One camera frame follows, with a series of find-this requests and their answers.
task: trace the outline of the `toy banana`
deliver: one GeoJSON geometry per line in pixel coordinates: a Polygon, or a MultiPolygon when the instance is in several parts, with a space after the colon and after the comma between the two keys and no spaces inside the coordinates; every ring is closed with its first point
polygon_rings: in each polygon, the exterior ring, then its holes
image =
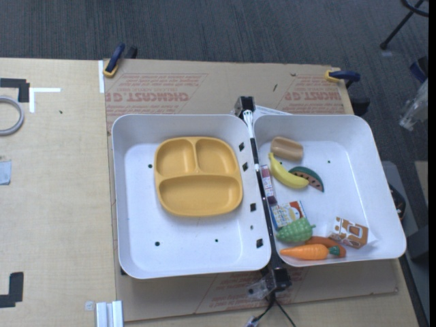
{"type": "Polygon", "coordinates": [[[276,160],[273,153],[269,153],[268,157],[271,161],[271,174],[276,178],[280,183],[287,185],[288,187],[301,189],[309,185],[309,181],[303,177],[295,176],[292,173],[289,173],[281,164],[276,160]]]}

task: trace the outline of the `black tape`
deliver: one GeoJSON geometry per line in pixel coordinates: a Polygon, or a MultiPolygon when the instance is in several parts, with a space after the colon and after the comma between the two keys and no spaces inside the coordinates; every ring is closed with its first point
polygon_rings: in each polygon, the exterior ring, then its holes
{"type": "Polygon", "coordinates": [[[14,87],[16,89],[20,88],[20,84],[26,83],[26,79],[9,79],[1,78],[0,87],[14,87]]]}
{"type": "Polygon", "coordinates": [[[26,79],[1,78],[0,87],[18,89],[18,101],[20,103],[29,103],[30,84],[27,83],[26,79]]]}
{"type": "Polygon", "coordinates": [[[23,272],[13,272],[9,276],[9,294],[0,295],[0,308],[13,308],[16,302],[22,302],[24,280],[23,272]]]}
{"type": "Polygon", "coordinates": [[[18,90],[18,101],[20,103],[29,103],[29,87],[27,82],[21,83],[18,90]]]}

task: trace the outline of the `small carton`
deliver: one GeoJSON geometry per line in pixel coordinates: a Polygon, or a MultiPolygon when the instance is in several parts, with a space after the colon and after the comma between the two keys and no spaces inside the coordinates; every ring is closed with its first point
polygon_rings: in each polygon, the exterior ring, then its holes
{"type": "Polygon", "coordinates": [[[366,226],[352,223],[344,218],[336,217],[333,231],[329,238],[344,245],[359,249],[368,243],[369,229],[366,226]]]}
{"type": "Polygon", "coordinates": [[[297,219],[306,217],[305,210],[300,201],[291,201],[286,204],[271,206],[270,213],[272,224],[276,230],[297,219]]]}

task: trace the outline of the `metal ring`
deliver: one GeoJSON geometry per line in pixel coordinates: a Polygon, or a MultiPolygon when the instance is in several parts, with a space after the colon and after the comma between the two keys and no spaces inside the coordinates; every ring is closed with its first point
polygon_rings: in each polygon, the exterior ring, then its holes
{"type": "Polygon", "coordinates": [[[18,121],[14,126],[12,126],[11,128],[8,128],[8,129],[0,129],[0,136],[8,136],[10,134],[14,134],[22,126],[22,123],[25,119],[25,112],[22,109],[21,105],[15,99],[0,96],[0,103],[11,104],[20,113],[20,117],[18,118],[18,121]]]}

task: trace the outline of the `wooden table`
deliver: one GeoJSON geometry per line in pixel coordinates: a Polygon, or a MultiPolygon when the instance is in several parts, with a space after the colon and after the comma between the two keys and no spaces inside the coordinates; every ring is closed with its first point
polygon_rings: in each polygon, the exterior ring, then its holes
{"type": "MultiPolygon", "coordinates": [[[[94,326],[87,302],[116,300],[114,239],[105,96],[97,61],[0,59],[0,78],[23,78],[36,93],[35,112],[0,137],[0,161],[12,162],[0,186],[0,295],[11,273],[23,272],[22,302],[0,309],[2,326],[94,326]]],[[[0,95],[14,95],[0,89],[0,95]]],[[[14,118],[0,107],[0,129],[14,118]]],[[[398,260],[398,290],[285,307],[301,326],[417,326],[398,260]]],[[[244,326],[262,309],[133,322],[129,326],[244,326]]],[[[263,326],[290,326],[277,307],[263,326]]]]}

